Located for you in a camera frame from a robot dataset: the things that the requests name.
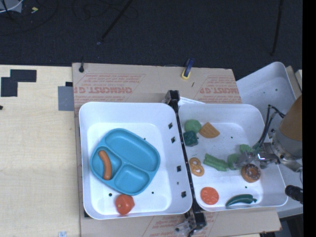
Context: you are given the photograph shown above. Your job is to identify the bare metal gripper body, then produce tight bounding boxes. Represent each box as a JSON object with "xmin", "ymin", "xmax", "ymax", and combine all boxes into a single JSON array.
[{"xmin": 254, "ymin": 142, "xmax": 303, "ymax": 173}]

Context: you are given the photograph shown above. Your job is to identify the light green round toy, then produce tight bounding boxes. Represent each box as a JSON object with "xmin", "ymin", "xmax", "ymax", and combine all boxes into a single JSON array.
[{"xmin": 227, "ymin": 153, "xmax": 241, "ymax": 170}]

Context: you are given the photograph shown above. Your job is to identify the green ribbed toy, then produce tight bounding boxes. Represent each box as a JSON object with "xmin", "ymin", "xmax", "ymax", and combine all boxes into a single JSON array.
[{"xmin": 239, "ymin": 144, "xmax": 255, "ymax": 154}]

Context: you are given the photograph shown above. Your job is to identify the brown doughnut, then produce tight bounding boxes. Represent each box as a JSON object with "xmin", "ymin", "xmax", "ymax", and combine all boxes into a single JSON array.
[{"xmin": 241, "ymin": 163, "xmax": 262, "ymax": 184}]

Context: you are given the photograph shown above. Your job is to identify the dark green pea pod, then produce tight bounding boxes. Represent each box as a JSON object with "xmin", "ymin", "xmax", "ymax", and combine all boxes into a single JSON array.
[{"xmin": 225, "ymin": 194, "xmax": 258, "ymax": 208}]

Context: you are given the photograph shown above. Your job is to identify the white plastic tray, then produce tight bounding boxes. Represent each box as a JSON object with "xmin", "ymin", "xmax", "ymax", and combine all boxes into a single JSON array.
[
  {"xmin": 79, "ymin": 101, "xmax": 194, "ymax": 220},
  {"xmin": 177, "ymin": 103, "xmax": 289, "ymax": 212}
]

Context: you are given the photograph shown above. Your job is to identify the yellow pretzel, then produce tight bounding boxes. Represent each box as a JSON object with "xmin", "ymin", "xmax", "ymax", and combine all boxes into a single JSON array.
[{"xmin": 189, "ymin": 157, "xmax": 205, "ymax": 177}]

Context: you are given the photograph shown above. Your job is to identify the orange waffle slice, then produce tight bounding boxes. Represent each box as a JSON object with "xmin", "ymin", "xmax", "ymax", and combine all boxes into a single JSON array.
[{"xmin": 198, "ymin": 122, "xmax": 221, "ymax": 139}]

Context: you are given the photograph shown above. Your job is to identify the dark green broccoli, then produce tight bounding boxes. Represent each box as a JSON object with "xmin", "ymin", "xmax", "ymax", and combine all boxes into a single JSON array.
[{"xmin": 183, "ymin": 130, "xmax": 199, "ymax": 147}]

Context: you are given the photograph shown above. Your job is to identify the thin black rod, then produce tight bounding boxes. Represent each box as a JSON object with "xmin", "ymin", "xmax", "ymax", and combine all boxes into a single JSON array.
[{"xmin": 172, "ymin": 99, "xmax": 199, "ymax": 215}]

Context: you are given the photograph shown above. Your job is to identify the light green lettuce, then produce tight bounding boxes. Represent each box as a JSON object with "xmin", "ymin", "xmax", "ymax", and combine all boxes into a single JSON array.
[{"xmin": 184, "ymin": 119, "xmax": 202, "ymax": 134}]

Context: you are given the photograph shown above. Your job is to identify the blue divided plate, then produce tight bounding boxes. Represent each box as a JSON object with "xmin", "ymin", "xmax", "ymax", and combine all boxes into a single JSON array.
[{"xmin": 89, "ymin": 128, "xmax": 161, "ymax": 197}]

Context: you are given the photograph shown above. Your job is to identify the red tomato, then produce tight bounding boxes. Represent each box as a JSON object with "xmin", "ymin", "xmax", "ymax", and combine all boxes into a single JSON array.
[{"xmin": 115, "ymin": 194, "xmax": 136, "ymax": 216}]

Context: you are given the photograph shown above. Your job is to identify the orange sausage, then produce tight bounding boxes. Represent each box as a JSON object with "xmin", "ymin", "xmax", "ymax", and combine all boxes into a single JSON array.
[{"xmin": 98, "ymin": 150, "xmax": 113, "ymax": 181}]

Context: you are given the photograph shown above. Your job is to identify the brown cardboard board red print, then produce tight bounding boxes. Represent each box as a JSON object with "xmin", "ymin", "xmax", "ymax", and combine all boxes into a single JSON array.
[{"xmin": 71, "ymin": 62, "xmax": 283, "ymax": 237}]

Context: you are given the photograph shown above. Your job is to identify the black cylinder on white bracket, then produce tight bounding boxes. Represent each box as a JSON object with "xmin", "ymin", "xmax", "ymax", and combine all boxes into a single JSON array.
[{"xmin": 284, "ymin": 185, "xmax": 303, "ymax": 205}]

